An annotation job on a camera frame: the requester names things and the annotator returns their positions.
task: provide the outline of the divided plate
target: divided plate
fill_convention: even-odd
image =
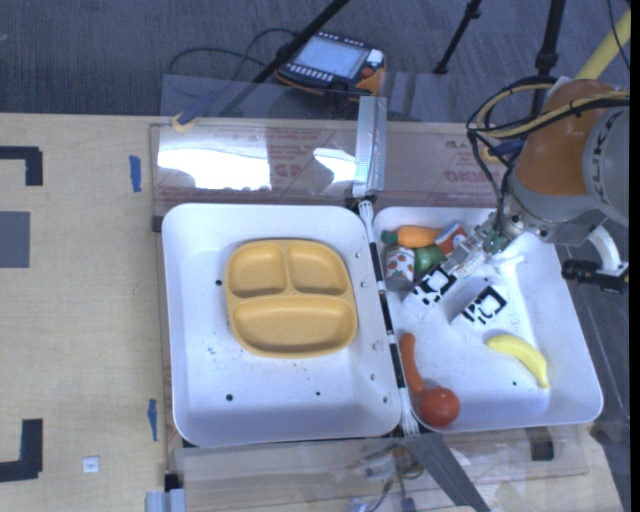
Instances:
[[[314,357],[353,340],[358,315],[349,273],[330,247],[310,240],[240,246],[225,271],[231,329],[270,357]]]

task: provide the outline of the black tape mark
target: black tape mark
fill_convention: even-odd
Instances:
[[[0,462],[0,482],[33,480],[42,471],[42,419],[22,420],[20,458]]]
[[[391,360],[393,361],[393,369],[396,372],[396,383],[399,388],[406,388],[407,385],[404,382],[404,373],[402,373],[402,362],[400,361],[400,350],[398,345],[392,343],[389,345],[391,349]]]
[[[393,332],[393,323],[391,322],[391,312],[389,311],[389,302],[387,301],[387,294],[384,292],[378,292],[380,297],[380,306],[382,307],[382,317],[384,318],[384,325],[387,329],[387,333]]]
[[[24,184],[41,187],[42,151],[36,146],[0,146],[0,160],[24,160]]]
[[[376,281],[381,282],[384,280],[382,276],[382,265],[380,265],[380,256],[378,256],[378,246],[375,242],[369,244],[371,250],[371,258],[373,259],[373,271],[376,275]]]

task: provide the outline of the toy food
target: toy food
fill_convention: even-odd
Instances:
[[[383,231],[380,238],[386,244],[399,244],[415,249],[435,244],[439,229],[422,226],[402,226],[397,232]]]
[[[460,400],[448,388],[436,386],[427,389],[415,362],[416,338],[405,333],[400,339],[400,359],[409,390],[419,399],[420,417],[429,425],[444,427],[460,414]]]
[[[446,256],[437,245],[418,247],[414,249],[415,265],[414,280],[419,281],[436,264],[446,260]]]
[[[542,353],[530,343],[512,334],[498,334],[489,341],[487,347],[509,354],[521,361],[535,376],[541,388],[548,388],[547,360]]]

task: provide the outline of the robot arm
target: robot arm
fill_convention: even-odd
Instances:
[[[620,260],[602,223],[611,219],[629,225],[630,93],[597,80],[567,80],[553,86],[537,119],[506,130],[488,128],[484,119],[501,95],[540,88],[539,83],[522,83],[486,102],[476,114],[476,127],[468,125],[472,145],[477,139],[490,148],[490,138],[524,140],[505,173],[498,208],[472,235],[474,246],[492,255],[523,232],[546,243],[579,246],[589,241],[602,261],[568,261],[563,277],[620,293],[628,284],[629,265]],[[482,167],[477,146],[475,154]],[[453,256],[450,266],[459,271],[478,261],[462,248]]]

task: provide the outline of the wooden table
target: wooden table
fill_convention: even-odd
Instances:
[[[44,168],[42,186],[26,186],[24,161],[0,160],[0,212],[30,212],[28,268],[0,268],[0,462],[24,455],[23,420],[43,425],[42,471],[0,483],[0,510],[142,510],[145,493],[164,486],[159,235],[151,230],[150,127],[159,122],[0,114],[0,146],[37,146]],[[480,493],[502,510],[622,510],[587,428],[576,430],[585,471],[480,479]],[[91,457],[99,457],[98,471]],[[437,489],[415,498],[420,510],[452,506]],[[346,503],[269,510],[344,510]],[[379,510],[397,505],[387,500]]]

